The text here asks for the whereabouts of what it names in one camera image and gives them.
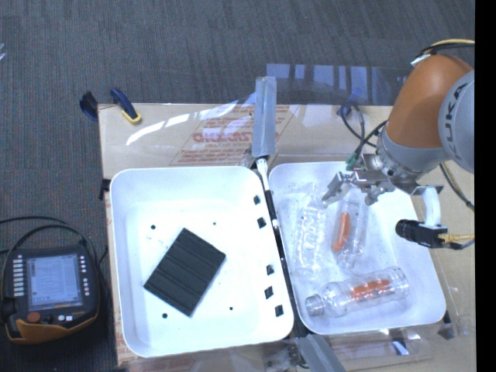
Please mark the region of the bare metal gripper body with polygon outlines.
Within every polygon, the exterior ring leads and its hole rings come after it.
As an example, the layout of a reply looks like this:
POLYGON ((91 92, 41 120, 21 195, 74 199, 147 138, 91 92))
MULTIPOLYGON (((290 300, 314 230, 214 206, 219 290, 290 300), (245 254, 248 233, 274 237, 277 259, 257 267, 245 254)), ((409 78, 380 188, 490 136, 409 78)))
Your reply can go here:
POLYGON ((420 173, 411 170, 387 155, 362 153, 353 169, 354 182, 365 188, 395 188, 412 193, 418 186, 420 173))

